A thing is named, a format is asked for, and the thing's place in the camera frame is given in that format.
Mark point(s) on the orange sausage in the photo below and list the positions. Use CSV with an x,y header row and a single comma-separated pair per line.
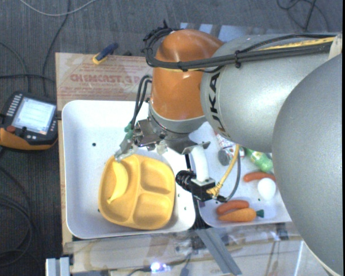
x,y
257,176
233,206

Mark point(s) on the brown cardboard board red print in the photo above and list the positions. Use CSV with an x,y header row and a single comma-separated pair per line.
x,y
103,79

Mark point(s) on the yellow banana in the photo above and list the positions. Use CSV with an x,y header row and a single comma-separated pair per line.
x,y
119,180

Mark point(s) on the white egg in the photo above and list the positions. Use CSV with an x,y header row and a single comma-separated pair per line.
x,y
266,188

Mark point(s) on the white plastic tray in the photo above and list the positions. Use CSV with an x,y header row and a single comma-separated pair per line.
x,y
247,193
83,168

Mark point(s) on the black cylinder on white bracket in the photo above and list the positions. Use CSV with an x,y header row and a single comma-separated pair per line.
x,y
200,165

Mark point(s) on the orange carrot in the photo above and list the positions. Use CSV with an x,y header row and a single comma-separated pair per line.
x,y
237,215

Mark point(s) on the green plastic bottle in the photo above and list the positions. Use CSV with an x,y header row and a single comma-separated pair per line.
x,y
260,160

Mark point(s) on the grey oval piece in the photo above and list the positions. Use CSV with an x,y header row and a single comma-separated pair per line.
x,y
223,157

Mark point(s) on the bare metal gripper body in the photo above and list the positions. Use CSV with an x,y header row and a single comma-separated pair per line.
x,y
149,134

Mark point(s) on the yellow divided plate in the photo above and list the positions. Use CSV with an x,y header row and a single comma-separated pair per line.
x,y
149,194

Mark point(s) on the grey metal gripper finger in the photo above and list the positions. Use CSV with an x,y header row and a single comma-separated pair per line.
x,y
125,145
126,155

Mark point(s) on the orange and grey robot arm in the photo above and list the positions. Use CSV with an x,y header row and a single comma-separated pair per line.
x,y
247,96

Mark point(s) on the white packet red print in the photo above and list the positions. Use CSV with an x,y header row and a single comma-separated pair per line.
x,y
224,144

